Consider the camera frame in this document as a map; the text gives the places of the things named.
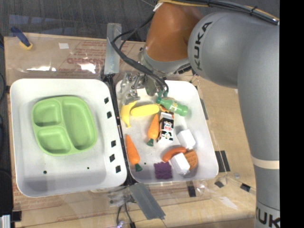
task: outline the green plastic dish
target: green plastic dish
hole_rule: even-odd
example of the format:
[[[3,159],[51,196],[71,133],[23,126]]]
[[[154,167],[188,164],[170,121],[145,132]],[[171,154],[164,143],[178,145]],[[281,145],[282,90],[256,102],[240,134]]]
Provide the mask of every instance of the green plastic dish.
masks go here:
[[[39,147],[50,155],[70,155],[92,148],[97,130],[87,103],[76,96],[37,102],[32,125]]]

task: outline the orange hot dog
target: orange hot dog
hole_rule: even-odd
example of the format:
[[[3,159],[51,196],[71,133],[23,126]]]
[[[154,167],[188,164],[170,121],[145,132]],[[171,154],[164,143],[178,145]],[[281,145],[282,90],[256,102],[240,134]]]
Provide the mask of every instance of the orange hot dog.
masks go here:
[[[186,153],[186,151],[187,151],[187,149],[185,147],[176,147],[176,148],[170,149],[163,155],[162,160],[164,162],[168,162],[174,155],[176,155],[178,153]]]

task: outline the white tray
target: white tray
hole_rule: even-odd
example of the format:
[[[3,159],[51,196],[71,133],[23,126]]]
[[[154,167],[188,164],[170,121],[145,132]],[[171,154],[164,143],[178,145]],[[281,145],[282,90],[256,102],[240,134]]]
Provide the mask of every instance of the white tray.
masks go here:
[[[174,115],[173,142],[170,145],[161,145],[154,141],[153,147],[148,146],[146,142],[148,141],[147,132],[154,115],[145,117],[132,117],[130,115],[130,128],[127,128],[126,124],[122,121],[124,137],[126,134],[130,135],[137,148],[138,154],[140,155],[141,160],[139,164],[143,169],[142,171],[136,172],[135,166],[130,164],[131,174],[135,180],[142,183],[212,179],[218,174],[219,166],[198,91],[194,85],[186,81],[166,81],[166,83],[169,86],[168,97],[174,98],[182,105],[188,106],[188,114],[185,117],[178,114]],[[121,88],[120,84],[121,81],[116,85],[118,99]],[[134,107],[155,103],[157,95],[151,97],[147,95],[145,89],[138,89],[137,92],[141,99]],[[160,180],[155,178],[154,163],[162,162],[162,156],[170,148],[180,146],[177,134],[186,129],[190,129],[196,141],[194,150],[198,156],[197,167],[185,176],[179,175],[172,168],[171,179]]]
[[[32,107],[41,99],[60,95],[81,97],[89,105],[98,133],[90,150],[51,156],[39,148],[31,122]],[[10,98],[17,186],[24,195],[42,197],[124,183],[127,171],[105,83],[95,79],[20,79],[12,84]]]

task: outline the orange waffle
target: orange waffle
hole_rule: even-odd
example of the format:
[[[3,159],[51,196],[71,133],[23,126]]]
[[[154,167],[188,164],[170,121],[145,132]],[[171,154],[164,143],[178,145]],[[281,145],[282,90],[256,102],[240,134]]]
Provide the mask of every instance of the orange waffle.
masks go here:
[[[186,153],[184,153],[184,155],[190,165],[189,170],[195,168],[198,164],[198,156],[196,155],[195,151],[194,150],[187,151]]]

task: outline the white sticker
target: white sticker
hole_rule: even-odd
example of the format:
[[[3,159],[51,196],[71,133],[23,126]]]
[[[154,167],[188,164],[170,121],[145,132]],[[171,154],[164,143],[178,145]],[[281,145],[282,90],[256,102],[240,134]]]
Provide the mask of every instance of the white sticker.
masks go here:
[[[68,43],[59,43],[59,48],[60,49],[69,49]]]

